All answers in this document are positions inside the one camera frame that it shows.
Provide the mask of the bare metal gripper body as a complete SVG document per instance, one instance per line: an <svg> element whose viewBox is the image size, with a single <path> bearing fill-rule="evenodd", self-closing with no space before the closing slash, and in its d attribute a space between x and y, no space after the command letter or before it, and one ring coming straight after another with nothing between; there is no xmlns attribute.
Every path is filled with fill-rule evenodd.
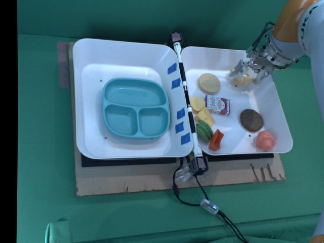
<svg viewBox="0 0 324 243"><path fill-rule="evenodd" d="M262 48L249 47L247 49L247 58L249 58L248 67L254 72L283 70L298 61L280 55L271 44L266 44Z"/></svg>

